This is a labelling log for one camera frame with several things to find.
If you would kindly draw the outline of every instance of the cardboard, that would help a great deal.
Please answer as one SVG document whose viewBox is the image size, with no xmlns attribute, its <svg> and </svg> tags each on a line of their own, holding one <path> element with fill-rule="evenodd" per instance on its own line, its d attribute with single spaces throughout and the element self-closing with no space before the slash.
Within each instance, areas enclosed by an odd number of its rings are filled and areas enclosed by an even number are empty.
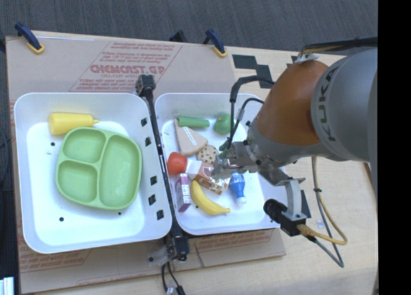
<svg viewBox="0 0 411 295">
<path fill-rule="evenodd" d="M 34 34 L 45 47 L 41 55 L 29 50 L 22 37 L 6 38 L 21 292 L 160 273 L 161 267 L 150 264 L 148 257 L 162 249 L 162 239 L 50 255 L 28 247 L 22 234 L 14 103 L 33 92 L 133 93 L 142 74 L 154 76 L 155 99 L 163 93 L 228 93 L 235 82 L 230 58 L 220 58 L 211 45 Z M 175 264 L 176 270 L 285 255 L 278 229 L 191 238 L 189 244 L 188 259 Z"/>
</svg>

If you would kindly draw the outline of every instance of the cookie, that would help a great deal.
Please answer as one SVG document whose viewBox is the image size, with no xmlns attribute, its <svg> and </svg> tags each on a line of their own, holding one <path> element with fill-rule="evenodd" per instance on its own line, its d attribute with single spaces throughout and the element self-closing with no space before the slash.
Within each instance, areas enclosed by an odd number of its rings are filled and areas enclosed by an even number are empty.
<svg viewBox="0 0 411 295">
<path fill-rule="evenodd" d="M 197 159 L 212 165 L 216 159 L 218 150 L 216 147 L 207 144 L 204 148 L 197 152 Z"/>
</svg>

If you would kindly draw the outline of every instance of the toy food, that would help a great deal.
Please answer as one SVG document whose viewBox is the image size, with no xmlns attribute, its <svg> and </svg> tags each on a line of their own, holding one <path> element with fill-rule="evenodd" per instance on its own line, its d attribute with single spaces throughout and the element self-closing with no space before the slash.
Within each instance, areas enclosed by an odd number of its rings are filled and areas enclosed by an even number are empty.
<svg viewBox="0 0 411 295">
<path fill-rule="evenodd" d="M 184 157 L 178 152 L 172 152 L 167 160 L 167 169 L 170 175 L 187 173 L 188 177 L 196 180 L 204 188 L 221 195 L 229 185 L 225 179 L 218 181 L 211 177 L 213 166 L 199 160 L 192 160 Z"/>
<path fill-rule="evenodd" d="M 244 197 L 244 175 L 238 172 L 233 172 L 229 182 L 229 188 L 236 195 L 237 204 L 245 204 L 247 199 Z"/>
<path fill-rule="evenodd" d="M 167 160 L 167 171 L 170 175 L 185 173 L 187 168 L 187 157 L 178 152 L 172 152 Z"/>
<path fill-rule="evenodd" d="M 98 120 L 90 114 L 54 112 L 49 115 L 51 135 L 62 135 L 77 127 L 93 127 Z"/>
<path fill-rule="evenodd" d="M 179 126 L 181 127 L 209 127 L 210 121 L 207 119 L 178 116 Z"/>
<path fill-rule="evenodd" d="M 230 120 L 231 120 L 231 115 L 228 113 L 221 113 L 221 115 L 218 116 L 215 124 L 214 124 L 214 130 L 222 135 L 226 135 L 230 133 L 231 127 L 230 127 Z"/>
<path fill-rule="evenodd" d="M 175 182 L 175 194 L 177 197 L 177 210 L 186 211 L 191 206 L 190 183 L 187 174 L 181 173 Z"/>
<path fill-rule="evenodd" d="M 210 215 L 230 213 L 231 211 L 230 208 L 224 208 L 207 197 L 197 181 L 191 182 L 190 194 L 195 204 Z"/>
<path fill-rule="evenodd" d="M 204 148 L 197 152 L 197 159 L 201 160 L 209 165 L 214 164 L 218 151 L 216 147 L 207 144 Z"/>
<path fill-rule="evenodd" d="M 181 127 L 177 119 L 174 119 L 174 126 L 177 143 L 183 156 L 191 156 L 208 144 L 208 139 L 189 127 Z"/>
</svg>

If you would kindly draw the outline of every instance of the green plate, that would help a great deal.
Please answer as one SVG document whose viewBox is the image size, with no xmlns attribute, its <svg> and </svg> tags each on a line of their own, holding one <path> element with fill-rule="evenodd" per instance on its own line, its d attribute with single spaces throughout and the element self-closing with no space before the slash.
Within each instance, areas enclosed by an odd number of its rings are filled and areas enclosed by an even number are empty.
<svg viewBox="0 0 411 295">
<path fill-rule="evenodd" d="M 136 199 L 141 167 L 141 150 L 129 137 L 78 127 L 64 137 L 55 179 L 60 193 L 71 201 L 120 210 Z"/>
</svg>

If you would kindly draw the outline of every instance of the clamp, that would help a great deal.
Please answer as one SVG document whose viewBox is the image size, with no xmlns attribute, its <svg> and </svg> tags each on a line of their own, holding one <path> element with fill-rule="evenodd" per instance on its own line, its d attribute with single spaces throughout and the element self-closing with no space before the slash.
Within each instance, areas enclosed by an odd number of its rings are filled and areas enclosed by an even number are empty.
<svg viewBox="0 0 411 295">
<path fill-rule="evenodd" d="M 182 30 L 179 30 L 176 34 L 172 35 L 169 41 L 188 42 Z"/>
<path fill-rule="evenodd" d="M 208 44 L 208 42 L 211 40 L 214 44 L 214 47 L 213 47 L 214 52 L 219 57 L 225 57 L 227 55 L 227 50 L 224 48 L 224 44 L 220 36 L 212 29 L 208 29 L 205 32 L 205 35 L 207 37 L 204 39 L 203 44 Z"/>
<path fill-rule="evenodd" d="M 29 47 L 34 53 L 39 55 L 44 51 L 44 46 L 37 40 L 36 36 L 27 26 L 17 22 L 14 28 L 17 30 L 19 35 L 26 38 L 27 47 Z"/>
</svg>

